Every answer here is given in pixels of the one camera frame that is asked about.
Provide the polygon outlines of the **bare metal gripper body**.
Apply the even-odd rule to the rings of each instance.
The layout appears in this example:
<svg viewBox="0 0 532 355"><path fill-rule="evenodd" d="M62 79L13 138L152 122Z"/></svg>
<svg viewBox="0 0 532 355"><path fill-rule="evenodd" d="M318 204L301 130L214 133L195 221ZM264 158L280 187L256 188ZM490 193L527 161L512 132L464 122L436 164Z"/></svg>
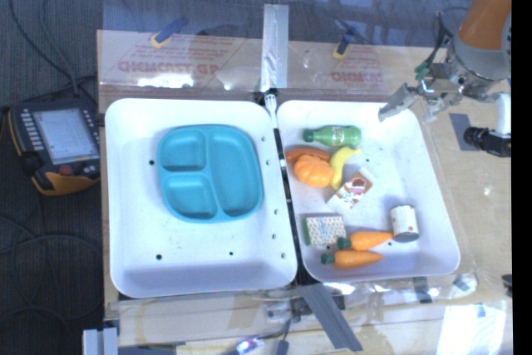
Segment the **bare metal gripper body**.
<svg viewBox="0 0 532 355"><path fill-rule="evenodd" d="M427 100L459 102L463 97L487 101L489 92L498 81L490 79L459 63L422 63L416 68L418 93Z"/></svg>

